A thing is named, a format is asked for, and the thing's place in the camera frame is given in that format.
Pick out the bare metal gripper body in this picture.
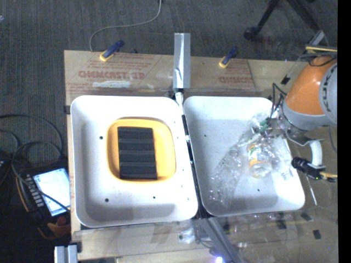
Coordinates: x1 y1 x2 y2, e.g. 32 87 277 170
254 121 325 147

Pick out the clear bottle with orange label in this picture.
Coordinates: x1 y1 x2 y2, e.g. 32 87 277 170
246 142 273 179

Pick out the long clear plastic bottle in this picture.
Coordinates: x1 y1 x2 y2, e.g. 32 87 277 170
209 146 244 205

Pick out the white plastic tray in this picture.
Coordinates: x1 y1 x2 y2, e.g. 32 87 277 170
70 95 199 228
182 95 306 218

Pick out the brown cardboard board, red print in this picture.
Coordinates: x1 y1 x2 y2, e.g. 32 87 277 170
63 50 312 260

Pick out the black ridged block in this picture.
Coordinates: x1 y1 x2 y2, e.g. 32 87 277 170
117 126 158 181

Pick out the orange bowl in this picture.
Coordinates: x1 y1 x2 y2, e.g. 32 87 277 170
106 117 177 183

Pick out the black cylinder on white bracket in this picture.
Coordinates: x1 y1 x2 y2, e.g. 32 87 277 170
291 139 327 180

